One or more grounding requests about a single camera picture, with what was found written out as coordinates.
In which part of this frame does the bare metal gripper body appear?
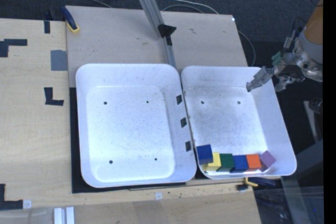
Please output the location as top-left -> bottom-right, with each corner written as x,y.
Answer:
272,39 -> 324,83

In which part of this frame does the white plastic tray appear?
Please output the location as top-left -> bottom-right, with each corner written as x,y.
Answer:
75,63 -> 198,189
180,65 -> 298,180

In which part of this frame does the purple cube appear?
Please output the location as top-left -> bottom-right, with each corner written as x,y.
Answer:
258,150 -> 277,172

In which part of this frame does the orange cube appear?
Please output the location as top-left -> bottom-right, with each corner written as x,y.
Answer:
246,153 -> 263,170

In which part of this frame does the green cube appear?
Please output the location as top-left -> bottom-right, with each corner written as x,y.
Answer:
217,153 -> 235,172

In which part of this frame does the dark blue cube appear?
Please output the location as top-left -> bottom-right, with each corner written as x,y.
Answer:
196,144 -> 214,165

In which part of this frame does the yellow cube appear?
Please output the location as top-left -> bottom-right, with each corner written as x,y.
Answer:
201,152 -> 222,172

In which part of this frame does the pale wood board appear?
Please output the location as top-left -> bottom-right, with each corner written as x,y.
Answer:
65,5 -> 282,193

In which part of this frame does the black cylinder on white bracket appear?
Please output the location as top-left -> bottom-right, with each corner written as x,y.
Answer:
303,97 -> 324,142

